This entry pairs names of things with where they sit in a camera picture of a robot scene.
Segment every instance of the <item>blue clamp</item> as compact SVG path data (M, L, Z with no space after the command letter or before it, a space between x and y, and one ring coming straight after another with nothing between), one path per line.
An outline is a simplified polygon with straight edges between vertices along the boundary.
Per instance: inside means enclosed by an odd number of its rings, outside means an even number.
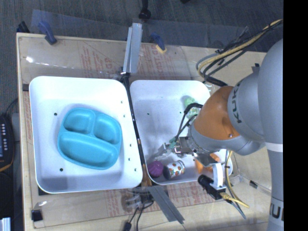
M155 43L157 44L156 48L161 53L165 53L167 51L163 39L157 33L152 33L150 37L154 39Z
M46 35L45 39L50 43L51 45L55 44L57 42L56 38L53 35L52 29L48 22L46 21L40 21L38 23L39 30Z

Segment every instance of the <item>blue plate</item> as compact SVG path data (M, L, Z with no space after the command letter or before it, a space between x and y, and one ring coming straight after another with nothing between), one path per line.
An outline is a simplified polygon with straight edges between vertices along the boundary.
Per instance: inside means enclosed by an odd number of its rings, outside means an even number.
M58 150L66 160L93 169L108 169L119 157L122 129L114 118L86 108L71 109L64 117Z

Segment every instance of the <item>black device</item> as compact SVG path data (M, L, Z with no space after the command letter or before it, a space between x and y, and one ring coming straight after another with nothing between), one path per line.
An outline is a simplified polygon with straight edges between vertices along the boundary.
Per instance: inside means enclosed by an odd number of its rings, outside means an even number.
M13 163L14 136L11 124L4 115L0 115L0 172Z

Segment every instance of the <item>white plastic tray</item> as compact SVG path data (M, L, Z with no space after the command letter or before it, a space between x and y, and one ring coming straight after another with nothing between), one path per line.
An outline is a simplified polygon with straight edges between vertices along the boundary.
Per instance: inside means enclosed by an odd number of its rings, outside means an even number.
M29 85L36 180L48 193L71 193L133 188L142 180L142 168L125 87L116 80L36 77ZM64 115L84 107L116 119L123 132L117 162L97 170L65 160L57 136Z
M130 92L146 163L150 163L151 156L163 143L177 134L185 109L184 100L193 97L196 103L204 104L210 97L207 87L195 80L136 80ZM187 132L185 128L181 136L186 136ZM177 160L185 164L183 175L171 180L164 176L152 180L160 185L196 181L200 174L192 155L179 158L171 153L161 162L167 165Z

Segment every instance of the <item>purple ball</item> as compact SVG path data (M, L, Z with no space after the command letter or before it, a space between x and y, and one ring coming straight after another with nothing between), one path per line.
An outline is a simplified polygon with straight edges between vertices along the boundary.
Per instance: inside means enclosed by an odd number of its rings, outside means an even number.
M164 165L159 161L151 162L148 165L148 171L151 177L157 178L163 174Z

